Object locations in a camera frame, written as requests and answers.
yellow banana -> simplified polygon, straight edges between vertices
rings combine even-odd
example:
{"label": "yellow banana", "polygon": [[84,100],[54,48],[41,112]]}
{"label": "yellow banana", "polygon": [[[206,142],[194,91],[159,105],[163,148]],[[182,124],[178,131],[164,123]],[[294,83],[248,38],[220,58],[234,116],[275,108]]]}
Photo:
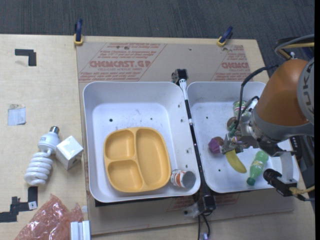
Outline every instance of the yellow banana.
{"label": "yellow banana", "polygon": [[235,169],[238,173],[245,174],[247,172],[246,167],[239,160],[239,157],[236,155],[236,151],[234,149],[225,153],[225,157],[228,163],[231,165],[231,167]]}

blue clamp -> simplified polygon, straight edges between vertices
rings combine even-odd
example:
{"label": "blue clamp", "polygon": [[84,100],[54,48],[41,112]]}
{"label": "blue clamp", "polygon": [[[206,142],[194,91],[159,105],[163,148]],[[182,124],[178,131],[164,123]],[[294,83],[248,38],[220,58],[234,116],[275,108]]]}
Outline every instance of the blue clamp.
{"label": "blue clamp", "polygon": [[217,46],[224,46],[227,42],[227,40],[232,36],[232,26],[229,26],[226,30],[226,32],[224,32],[224,34],[222,36],[219,37],[219,39],[216,41],[216,45]]}
{"label": "blue clamp", "polygon": [[77,22],[74,24],[74,44],[76,46],[81,46],[84,42],[83,36],[81,34],[82,30],[82,19],[78,18]]}

green bottle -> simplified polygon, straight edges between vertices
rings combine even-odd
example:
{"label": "green bottle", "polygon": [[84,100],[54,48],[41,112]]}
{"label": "green bottle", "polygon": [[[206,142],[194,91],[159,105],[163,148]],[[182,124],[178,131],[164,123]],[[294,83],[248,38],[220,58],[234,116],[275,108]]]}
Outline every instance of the green bottle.
{"label": "green bottle", "polygon": [[269,159],[269,155],[260,150],[255,154],[255,158],[250,166],[250,177],[246,180],[250,186],[253,186],[256,182],[256,178],[262,174],[266,162]]}

green bottle cap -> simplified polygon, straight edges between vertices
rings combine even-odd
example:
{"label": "green bottle cap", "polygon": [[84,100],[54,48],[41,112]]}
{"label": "green bottle cap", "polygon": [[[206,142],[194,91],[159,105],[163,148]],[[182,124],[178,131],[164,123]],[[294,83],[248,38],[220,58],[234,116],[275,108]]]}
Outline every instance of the green bottle cap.
{"label": "green bottle cap", "polygon": [[256,183],[256,180],[254,178],[249,177],[246,180],[246,183],[248,183],[250,186],[253,186]]}

yellow divided plate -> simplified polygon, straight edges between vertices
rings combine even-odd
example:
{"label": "yellow divided plate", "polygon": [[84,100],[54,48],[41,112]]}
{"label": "yellow divided plate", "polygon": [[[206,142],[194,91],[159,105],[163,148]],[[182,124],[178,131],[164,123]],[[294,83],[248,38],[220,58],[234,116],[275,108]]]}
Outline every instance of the yellow divided plate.
{"label": "yellow divided plate", "polygon": [[153,128],[113,131],[104,140],[103,156],[109,182],[118,191],[156,190],[170,179],[167,147],[163,137]]}

